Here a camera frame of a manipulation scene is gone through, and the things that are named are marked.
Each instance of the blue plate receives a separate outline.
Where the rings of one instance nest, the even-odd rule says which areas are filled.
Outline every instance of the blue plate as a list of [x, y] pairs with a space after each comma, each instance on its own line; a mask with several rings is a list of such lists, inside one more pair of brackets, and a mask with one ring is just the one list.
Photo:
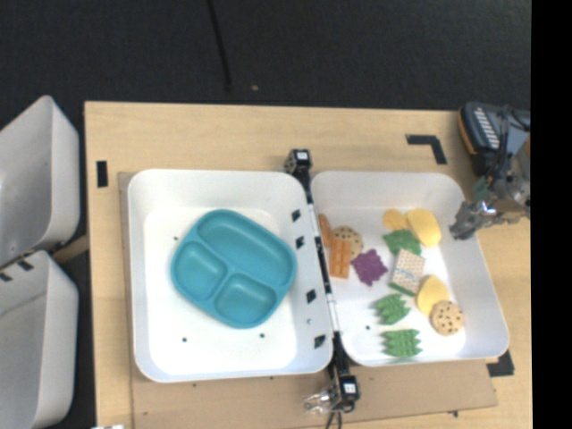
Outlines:
[[202, 216], [171, 262], [177, 290], [220, 321], [255, 327], [282, 302], [296, 275], [291, 248], [231, 210]]

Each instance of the black floor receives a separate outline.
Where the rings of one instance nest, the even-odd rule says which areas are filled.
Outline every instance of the black floor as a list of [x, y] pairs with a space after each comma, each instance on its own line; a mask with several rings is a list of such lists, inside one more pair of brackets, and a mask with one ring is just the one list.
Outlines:
[[[230, 90], [206, 0], [0, 0], [0, 129], [45, 94], [80, 135], [86, 100], [531, 108], [532, 0], [214, 5]], [[94, 423], [88, 256], [65, 270], [81, 293], [79, 365], [55, 427], [80, 429]]]

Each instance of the tabletop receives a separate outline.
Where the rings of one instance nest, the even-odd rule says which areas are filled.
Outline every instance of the tabletop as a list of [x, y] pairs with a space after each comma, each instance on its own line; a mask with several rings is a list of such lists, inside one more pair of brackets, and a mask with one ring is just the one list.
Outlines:
[[[412, 136], [437, 141], [411, 144]], [[475, 176], [449, 111], [261, 105], [87, 102], [88, 244], [98, 425], [127, 428], [324, 427], [302, 411], [324, 374], [154, 383], [132, 360], [120, 175], [148, 168], [281, 170], [293, 148], [315, 172], [441, 172], [471, 196]], [[515, 373], [491, 378], [483, 360], [355, 367], [363, 398], [344, 426], [532, 427], [530, 222], [477, 233], [506, 323]]]

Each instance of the white plastic container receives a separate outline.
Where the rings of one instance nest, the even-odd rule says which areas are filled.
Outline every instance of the white plastic container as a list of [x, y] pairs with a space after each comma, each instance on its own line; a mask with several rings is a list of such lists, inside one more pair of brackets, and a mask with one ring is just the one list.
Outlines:
[[79, 152], [48, 96], [0, 131], [2, 429], [54, 425], [72, 403], [79, 293], [46, 251], [78, 226]]
[[[344, 349], [363, 366], [496, 358], [508, 347], [508, 330], [476, 239], [455, 241], [447, 228], [463, 200], [451, 178], [435, 173], [324, 172], [312, 181], [315, 209], [297, 180], [280, 172], [147, 170], [128, 183], [132, 330], [136, 363], [158, 382], [304, 374], [324, 369], [332, 358], [335, 319]], [[387, 208], [431, 209], [443, 240], [424, 249], [425, 270], [436, 273], [464, 309], [467, 325], [444, 338], [428, 318], [412, 309], [392, 329], [420, 331], [423, 351], [407, 360], [383, 353], [383, 331], [373, 304], [389, 293], [388, 276], [372, 287], [355, 270], [347, 280], [331, 278], [332, 316], [326, 301], [314, 237], [316, 215], [332, 227], [362, 234], [364, 250], [375, 248], [394, 264], [383, 243]], [[228, 208], [242, 213], [290, 243], [299, 274], [276, 313], [254, 329], [235, 329], [193, 307], [173, 287], [169, 265], [177, 241], [205, 213]], [[292, 213], [299, 219], [292, 221]], [[302, 237], [304, 246], [297, 249]], [[308, 293], [315, 299], [308, 303]]]

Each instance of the wooden table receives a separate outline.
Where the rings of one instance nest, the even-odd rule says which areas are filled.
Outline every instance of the wooden table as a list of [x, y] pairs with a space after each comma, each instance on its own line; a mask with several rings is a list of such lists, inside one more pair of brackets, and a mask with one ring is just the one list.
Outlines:
[[[315, 172], [442, 172], [468, 198], [475, 182], [452, 112], [87, 102], [85, 122], [98, 425], [268, 429], [326, 420], [302, 410], [325, 374], [179, 384], [143, 377], [130, 352], [119, 173], [275, 171], [291, 149], [306, 148]], [[418, 134], [440, 141], [446, 164], [436, 163], [430, 146], [409, 145], [406, 136]], [[491, 379], [483, 360], [354, 367], [363, 396], [344, 427], [532, 427], [530, 223], [478, 237], [509, 326], [515, 374]]]

